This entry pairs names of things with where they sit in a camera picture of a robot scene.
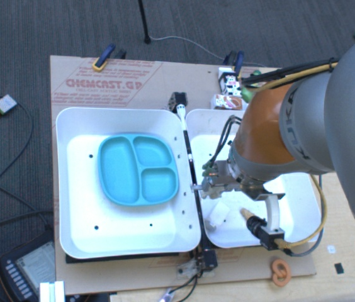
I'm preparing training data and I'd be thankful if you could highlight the orange pretzel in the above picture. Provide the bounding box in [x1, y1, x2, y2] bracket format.
[270, 257, 292, 288]

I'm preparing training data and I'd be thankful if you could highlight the blue divided plate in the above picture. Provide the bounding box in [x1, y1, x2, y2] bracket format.
[97, 132, 179, 207]

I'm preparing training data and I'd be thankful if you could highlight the cow print white carton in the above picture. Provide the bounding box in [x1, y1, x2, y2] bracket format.
[217, 67, 243, 98]

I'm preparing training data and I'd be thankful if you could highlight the white plastic tray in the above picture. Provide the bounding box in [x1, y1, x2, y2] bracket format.
[184, 108, 325, 249]
[55, 106, 202, 260]

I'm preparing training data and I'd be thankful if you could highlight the green toy vegetable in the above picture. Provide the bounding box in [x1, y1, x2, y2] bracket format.
[241, 86, 254, 103]

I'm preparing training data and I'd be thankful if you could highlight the black cylinder on white bracket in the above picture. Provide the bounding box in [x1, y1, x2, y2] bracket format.
[245, 193, 286, 252]

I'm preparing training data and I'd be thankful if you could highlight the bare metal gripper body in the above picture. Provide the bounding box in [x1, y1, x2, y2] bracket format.
[207, 159, 270, 200]

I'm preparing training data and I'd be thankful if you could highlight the thin black and white rod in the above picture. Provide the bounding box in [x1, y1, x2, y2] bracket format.
[176, 103, 210, 252]

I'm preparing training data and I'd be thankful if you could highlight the white cube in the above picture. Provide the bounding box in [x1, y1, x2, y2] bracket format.
[208, 200, 230, 225]

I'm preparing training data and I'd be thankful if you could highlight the brown and white carton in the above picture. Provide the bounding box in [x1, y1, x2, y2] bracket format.
[210, 93, 248, 111]

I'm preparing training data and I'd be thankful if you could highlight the brown cardboard board red print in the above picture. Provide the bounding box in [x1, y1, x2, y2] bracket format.
[50, 55, 318, 296]

